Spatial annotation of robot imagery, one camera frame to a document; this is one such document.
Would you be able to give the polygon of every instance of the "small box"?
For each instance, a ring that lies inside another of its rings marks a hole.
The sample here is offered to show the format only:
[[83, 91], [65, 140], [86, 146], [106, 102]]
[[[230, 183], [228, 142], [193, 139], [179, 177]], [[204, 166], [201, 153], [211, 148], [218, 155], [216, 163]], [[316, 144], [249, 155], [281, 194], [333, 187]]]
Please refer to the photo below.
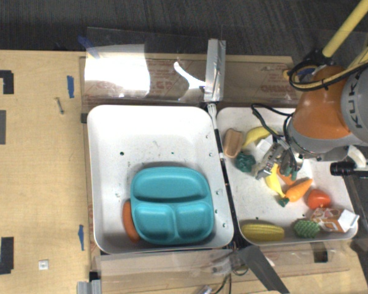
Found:
[[342, 208], [317, 208], [311, 216], [324, 231], [342, 233], [354, 227], [358, 218], [357, 214]]

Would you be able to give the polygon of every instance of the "toy banana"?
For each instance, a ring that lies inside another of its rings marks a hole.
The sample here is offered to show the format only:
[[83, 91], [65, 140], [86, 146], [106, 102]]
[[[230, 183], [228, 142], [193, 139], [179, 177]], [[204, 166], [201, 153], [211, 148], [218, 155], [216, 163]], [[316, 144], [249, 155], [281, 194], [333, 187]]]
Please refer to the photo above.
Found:
[[266, 138], [270, 135], [270, 132], [266, 130], [263, 126], [255, 127], [254, 129], [250, 130], [245, 137], [244, 144], [242, 148], [248, 146], [250, 143], [259, 141], [263, 138]]
[[274, 166], [271, 169], [271, 175], [266, 177], [266, 184], [274, 192], [278, 193], [279, 196], [281, 196], [281, 198], [284, 198], [285, 194], [282, 192], [281, 184], [277, 177], [277, 168], [278, 168], [278, 165], [274, 164]]

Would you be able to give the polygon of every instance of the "wooden board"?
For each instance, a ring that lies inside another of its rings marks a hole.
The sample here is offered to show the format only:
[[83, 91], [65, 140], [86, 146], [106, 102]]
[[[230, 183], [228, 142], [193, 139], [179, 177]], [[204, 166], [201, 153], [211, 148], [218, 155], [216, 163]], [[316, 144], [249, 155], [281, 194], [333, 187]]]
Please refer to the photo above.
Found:
[[[15, 249], [14, 269], [0, 276], [0, 293], [75, 293], [77, 281], [88, 280], [81, 55], [0, 51], [0, 70], [15, 76], [14, 95], [3, 95], [0, 80], [0, 110], [7, 111], [6, 145], [0, 145], [0, 239], [13, 236]], [[74, 78], [73, 99], [67, 75]], [[45, 259], [49, 269], [39, 270], [38, 261]]]

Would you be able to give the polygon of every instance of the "toy tomato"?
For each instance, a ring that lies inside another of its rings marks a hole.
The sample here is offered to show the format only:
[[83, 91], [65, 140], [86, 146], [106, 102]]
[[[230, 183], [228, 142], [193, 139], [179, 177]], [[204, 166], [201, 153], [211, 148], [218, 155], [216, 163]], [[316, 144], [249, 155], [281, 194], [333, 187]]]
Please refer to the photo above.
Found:
[[320, 189], [313, 189], [308, 196], [308, 207], [311, 209], [328, 207], [331, 204], [331, 199], [328, 194]]

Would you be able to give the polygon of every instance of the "gray carpet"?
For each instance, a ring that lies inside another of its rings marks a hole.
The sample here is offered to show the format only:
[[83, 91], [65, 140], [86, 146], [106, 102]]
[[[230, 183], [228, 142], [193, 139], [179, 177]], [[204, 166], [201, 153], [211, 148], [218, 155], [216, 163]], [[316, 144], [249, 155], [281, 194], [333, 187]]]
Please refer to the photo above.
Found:
[[[229, 54], [287, 55], [298, 62], [323, 47], [359, 1], [0, 0], [0, 49], [83, 50], [77, 37], [95, 27], [223, 38]], [[336, 61], [348, 64], [366, 41], [368, 14]], [[368, 280], [368, 251], [358, 252]]]

